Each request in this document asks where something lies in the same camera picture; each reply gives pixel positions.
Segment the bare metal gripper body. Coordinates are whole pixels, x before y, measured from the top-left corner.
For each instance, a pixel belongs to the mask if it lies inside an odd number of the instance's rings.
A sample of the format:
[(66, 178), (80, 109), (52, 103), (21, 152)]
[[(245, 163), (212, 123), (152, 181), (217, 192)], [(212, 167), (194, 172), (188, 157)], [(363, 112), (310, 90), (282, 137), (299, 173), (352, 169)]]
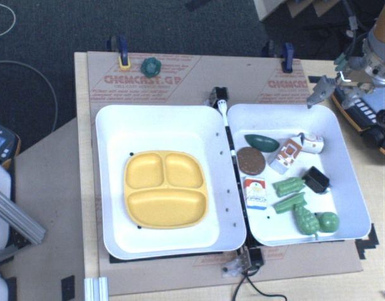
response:
[(378, 56), (340, 56), (335, 60), (337, 88), (346, 95), (364, 95), (385, 88), (385, 61)]

